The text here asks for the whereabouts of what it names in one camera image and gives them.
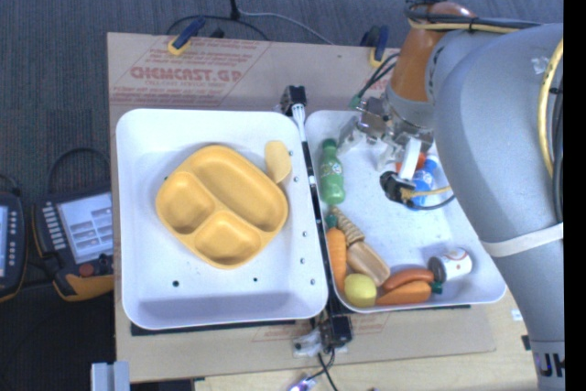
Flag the yellow lemon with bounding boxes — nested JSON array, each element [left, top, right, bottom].
[[343, 273, 378, 309]]

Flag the brown cardboard board red print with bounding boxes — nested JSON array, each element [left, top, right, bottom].
[[106, 31, 498, 384]]

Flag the small orange item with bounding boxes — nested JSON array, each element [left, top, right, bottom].
[[395, 152, 428, 173]]

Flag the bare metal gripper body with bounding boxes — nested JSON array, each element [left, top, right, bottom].
[[355, 95, 435, 153]]

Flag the yellow curved chip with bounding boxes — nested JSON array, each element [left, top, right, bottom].
[[264, 139, 293, 185]]

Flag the yellow divided plate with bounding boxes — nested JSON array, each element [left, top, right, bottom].
[[154, 144, 290, 270]]

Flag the orange carrot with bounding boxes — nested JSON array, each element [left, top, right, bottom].
[[375, 279, 445, 308], [324, 214, 350, 295]]

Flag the black block with thin wires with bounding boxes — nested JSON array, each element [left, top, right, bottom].
[[279, 84, 308, 115], [319, 314, 354, 349]]

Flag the black cylinder on white bracket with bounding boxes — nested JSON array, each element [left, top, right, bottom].
[[378, 136, 429, 205]]

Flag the green plastic bottle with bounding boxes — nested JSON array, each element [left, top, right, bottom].
[[317, 138, 347, 206]]

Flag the orange-red sausage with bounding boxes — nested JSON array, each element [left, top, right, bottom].
[[382, 267, 436, 293]]

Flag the blue and white bottle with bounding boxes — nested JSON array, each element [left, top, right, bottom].
[[408, 155, 443, 211]]

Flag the white plastic tray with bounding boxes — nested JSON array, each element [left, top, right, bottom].
[[114, 107, 330, 331], [304, 108, 508, 315]]

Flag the small white can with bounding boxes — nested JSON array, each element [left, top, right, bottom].
[[427, 247, 473, 284]]

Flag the tan ridged cone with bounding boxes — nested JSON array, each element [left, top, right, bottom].
[[329, 205, 366, 246]]

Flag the thin black and white rod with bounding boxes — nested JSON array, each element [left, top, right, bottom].
[[291, 103, 341, 318]]

